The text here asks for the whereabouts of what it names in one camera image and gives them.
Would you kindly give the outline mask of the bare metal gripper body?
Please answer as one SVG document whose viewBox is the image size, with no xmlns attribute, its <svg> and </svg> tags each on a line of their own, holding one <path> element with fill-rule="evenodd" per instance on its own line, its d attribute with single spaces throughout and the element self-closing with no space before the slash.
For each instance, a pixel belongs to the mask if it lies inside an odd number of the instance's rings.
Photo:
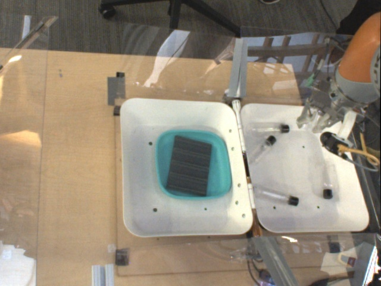
<svg viewBox="0 0 381 286">
<path fill-rule="evenodd" d="M 343 120 L 348 111 L 359 113 L 366 103 L 346 95 L 336 81 L 319 81 L 308 100 L 311 107 L 329 115 L 330 120 Z"/>
</svg>

